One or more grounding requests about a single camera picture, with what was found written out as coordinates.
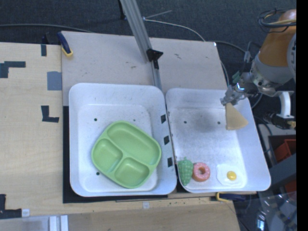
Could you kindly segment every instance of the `toy donut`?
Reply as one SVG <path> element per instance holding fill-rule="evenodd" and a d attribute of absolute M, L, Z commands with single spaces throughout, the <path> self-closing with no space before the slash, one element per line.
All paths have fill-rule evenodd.
<path fill-rule="evenodd" d="M 193 165 L 192 178 L 195 181 L 202 182 L 206 181 L 210 177 L 211 171 L 208 165 L 205 163 L 195 163 Z"/>

